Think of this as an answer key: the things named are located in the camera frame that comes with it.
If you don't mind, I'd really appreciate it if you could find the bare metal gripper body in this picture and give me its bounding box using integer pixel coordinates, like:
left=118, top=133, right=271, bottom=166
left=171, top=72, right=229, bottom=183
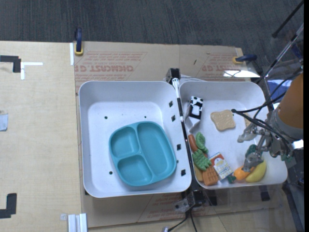
left=262, top=126, right=304, bottom=159

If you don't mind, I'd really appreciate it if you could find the green broccoli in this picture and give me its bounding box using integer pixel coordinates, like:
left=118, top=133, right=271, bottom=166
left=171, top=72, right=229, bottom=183
left=245, top=144, right=259, bottom=158

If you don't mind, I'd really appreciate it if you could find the yellow banana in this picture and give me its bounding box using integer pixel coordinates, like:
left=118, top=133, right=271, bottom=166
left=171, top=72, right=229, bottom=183
left=245, top=159, right=267, bottom=183

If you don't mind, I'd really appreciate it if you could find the white plastic tray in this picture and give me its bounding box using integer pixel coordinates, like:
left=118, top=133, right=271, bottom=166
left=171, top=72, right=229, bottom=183
left=179, top=80, right=288, bottom=190
left=78, top=80, right=193, bottom=199

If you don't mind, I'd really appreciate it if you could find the tan biscuit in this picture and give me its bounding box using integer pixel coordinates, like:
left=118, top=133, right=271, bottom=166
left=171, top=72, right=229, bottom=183
left=243, top=112, right=253, bottom=128

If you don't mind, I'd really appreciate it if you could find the orange carrot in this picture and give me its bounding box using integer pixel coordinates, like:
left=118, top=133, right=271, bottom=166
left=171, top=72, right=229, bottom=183
left=226, top=165, right=254, bottom=185

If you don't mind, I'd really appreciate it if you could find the tan bread slice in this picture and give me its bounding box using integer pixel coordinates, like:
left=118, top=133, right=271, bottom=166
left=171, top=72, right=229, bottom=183
left=210, top=109, right=236, bottom=132

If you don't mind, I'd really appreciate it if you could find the white and orange carton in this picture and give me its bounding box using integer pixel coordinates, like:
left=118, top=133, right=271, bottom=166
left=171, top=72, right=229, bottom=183
left=209, top=152, right=234, bottom=181

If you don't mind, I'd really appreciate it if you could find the orange waffle biscuit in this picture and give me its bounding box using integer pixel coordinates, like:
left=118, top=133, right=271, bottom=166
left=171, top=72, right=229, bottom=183
left=202, top=164, right=219, bottom=187

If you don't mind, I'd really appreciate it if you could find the green leafy vegetable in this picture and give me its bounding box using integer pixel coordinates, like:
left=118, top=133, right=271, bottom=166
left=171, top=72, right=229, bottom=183
left=192, top=148, right=212, bottom=172

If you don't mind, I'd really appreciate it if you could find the red sausage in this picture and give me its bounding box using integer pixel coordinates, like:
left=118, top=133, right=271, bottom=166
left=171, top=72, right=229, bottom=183
left=188, top=134, right=199, bottom=153

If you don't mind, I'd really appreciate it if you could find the yellow toy food piece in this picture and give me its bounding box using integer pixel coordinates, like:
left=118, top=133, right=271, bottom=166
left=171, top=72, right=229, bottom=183
left=194, top=164, right=205, bottom=182

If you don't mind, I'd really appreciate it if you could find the black and white carton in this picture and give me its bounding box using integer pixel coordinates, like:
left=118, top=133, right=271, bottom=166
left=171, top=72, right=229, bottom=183
left=183, top=95, right=204, bottom=133

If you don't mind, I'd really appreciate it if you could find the blue divided plate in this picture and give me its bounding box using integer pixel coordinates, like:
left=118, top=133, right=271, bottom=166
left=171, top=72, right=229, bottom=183
left=108, top=121, right=177, bottom=187

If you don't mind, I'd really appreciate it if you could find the brown cardboard board red print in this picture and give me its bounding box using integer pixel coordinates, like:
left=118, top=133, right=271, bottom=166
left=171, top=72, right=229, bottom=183
left=73, top=41, right=285, bottom=229

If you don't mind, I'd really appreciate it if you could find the black block with wires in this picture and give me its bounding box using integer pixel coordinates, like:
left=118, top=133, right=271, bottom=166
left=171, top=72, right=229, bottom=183
left=174, top=189, right=206, bottom=212
left=166, top=68, right=182, bottom=83

